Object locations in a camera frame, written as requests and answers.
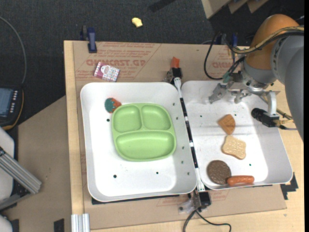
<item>brown round patty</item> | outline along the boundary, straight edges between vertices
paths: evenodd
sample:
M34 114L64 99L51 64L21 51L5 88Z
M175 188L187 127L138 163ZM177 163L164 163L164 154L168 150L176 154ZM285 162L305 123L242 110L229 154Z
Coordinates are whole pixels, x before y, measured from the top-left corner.
M227 183L227 179L231 177L231 170L224 161L213 160L207 166L207 174L212 182L224 185Z

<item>black device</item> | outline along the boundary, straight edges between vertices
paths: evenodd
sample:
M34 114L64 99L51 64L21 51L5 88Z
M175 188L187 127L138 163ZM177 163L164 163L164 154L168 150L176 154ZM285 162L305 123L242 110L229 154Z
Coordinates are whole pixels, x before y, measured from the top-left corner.
M19 86L0 86L0 126L9 130L17 123L24 104L24 93Z

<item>green plate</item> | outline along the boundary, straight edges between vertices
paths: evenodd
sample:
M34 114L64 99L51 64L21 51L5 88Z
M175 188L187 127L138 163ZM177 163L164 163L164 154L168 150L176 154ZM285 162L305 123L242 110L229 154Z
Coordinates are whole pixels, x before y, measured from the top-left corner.
M176 149L172 120L167 110L157 104L118 107L112 114L112 135L117 152L126 160L159 160Z

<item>bread slice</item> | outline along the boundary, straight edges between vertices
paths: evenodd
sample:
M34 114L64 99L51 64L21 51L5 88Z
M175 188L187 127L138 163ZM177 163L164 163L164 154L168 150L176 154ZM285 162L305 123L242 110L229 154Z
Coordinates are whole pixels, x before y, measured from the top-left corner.
M222 152L242 160L246 157L246 143L236 137L228 135L222 146Z
M227 135L231 135L234 132L236 126L235 119L230 114L227 114L223 118L221 118L218 121L218 124L227 133Z

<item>sausage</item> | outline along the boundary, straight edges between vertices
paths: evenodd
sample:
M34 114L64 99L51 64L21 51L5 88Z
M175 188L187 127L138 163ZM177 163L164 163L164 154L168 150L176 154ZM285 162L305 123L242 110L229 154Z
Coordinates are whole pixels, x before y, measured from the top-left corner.
M227 183L230 186L233 186L238 183L251 184L253 182L254 182L254 177L252 175L235 175L227 179Z

